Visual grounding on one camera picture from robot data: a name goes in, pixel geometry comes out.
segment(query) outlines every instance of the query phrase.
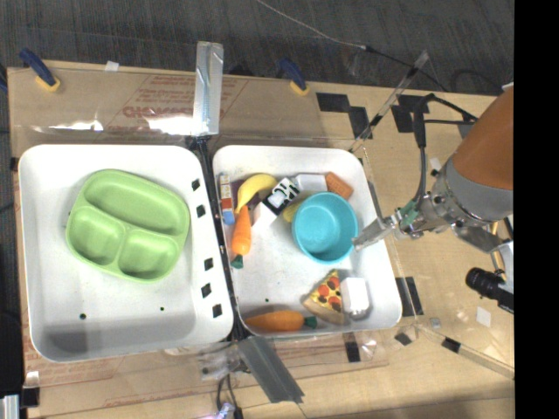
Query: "blue bowl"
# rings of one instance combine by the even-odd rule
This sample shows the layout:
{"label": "blue bowl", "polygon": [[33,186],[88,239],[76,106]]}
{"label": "blue bowl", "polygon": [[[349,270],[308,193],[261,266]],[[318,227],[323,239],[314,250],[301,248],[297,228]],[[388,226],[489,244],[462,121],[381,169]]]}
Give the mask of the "blue bowl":
{"label": "blue bowl", "polygon": [[306,199],[292,224],[295,243],[320,264],[335,264],[346,258],[353,250],[351,239],[357,233],[353,208],[333,192],[320,192]]}

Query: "robotic end effector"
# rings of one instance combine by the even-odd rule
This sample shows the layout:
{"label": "robotic end effector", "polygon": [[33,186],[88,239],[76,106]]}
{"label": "robotic end effector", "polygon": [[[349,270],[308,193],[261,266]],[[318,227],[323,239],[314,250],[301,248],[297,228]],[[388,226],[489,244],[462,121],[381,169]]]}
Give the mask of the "robotic end effector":
{"label": "robotic end effector", "polygon": [[[451,228],[460,239],[486,253],[499,253],[506,279],[471,269],[466,284],[499,306],[514,312],[513,243],[489,228],[513,214],[514,87],[509,86],[473,124],[454,154],[437,174],[431,191],[424,189],[426,146],[421,104],[414,113],[414,134],[421,150],[422,181],[410,202],[392,216],[378,217],[354,238],[357,251],[389,234],[419,238],[425,231]],[[431,100],[445,103],[432,95]]]}

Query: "orange carrot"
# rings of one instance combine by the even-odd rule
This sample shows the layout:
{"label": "orange carrot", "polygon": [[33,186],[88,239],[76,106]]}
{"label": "orange carrot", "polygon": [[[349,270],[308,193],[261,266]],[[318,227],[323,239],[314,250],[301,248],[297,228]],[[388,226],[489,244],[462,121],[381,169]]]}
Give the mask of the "orange carrot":
{"label": "orange carrot", "polygon": [[243,256],[251,250],[251,241],[251,217],[248,214],[248,206],[244,205],[235,221],[235,230],[231,240],[231,249],[237,255],[231,262],[233,267],[243,268]]}
{"label": "orange carrot", "polygon": [[295,332],[299,331],[303,325],[316,328],[315,317],[303,317],[296,311],[277,311],[263,313],[245,320],[248,326],[255,326],[273,332]]}

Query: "green plate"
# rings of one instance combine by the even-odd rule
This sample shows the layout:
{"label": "green plate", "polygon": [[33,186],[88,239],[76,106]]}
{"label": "green plate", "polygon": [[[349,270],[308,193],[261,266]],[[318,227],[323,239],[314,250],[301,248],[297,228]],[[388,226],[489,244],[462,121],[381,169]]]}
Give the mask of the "green plate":
{"label": "green plate", "polygon": [[189,227],[190,212],[179,195],[137,175],[105,169],[79,192],[66,241],[78,259],[97,269],[151,282],[175,267]]}

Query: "dark gray carpet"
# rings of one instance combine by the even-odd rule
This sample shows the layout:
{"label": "dark gray carpet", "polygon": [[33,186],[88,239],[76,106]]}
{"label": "dark gray carpet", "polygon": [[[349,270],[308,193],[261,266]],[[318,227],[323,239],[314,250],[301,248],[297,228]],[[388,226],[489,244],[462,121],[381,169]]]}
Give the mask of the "dark gray carpet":
{"label": "dark gray carpet", "polygon": [[[514,79],[514,0],[0,0],[0,62],[43,58],[193,71],[196,42],[224,45],[226,72],[275,77],[289,57],[309,80],[493,94]],[[376,53],[349,44],[369,45]],[[19,314],[7,99],[0,95],[0,308]]]}

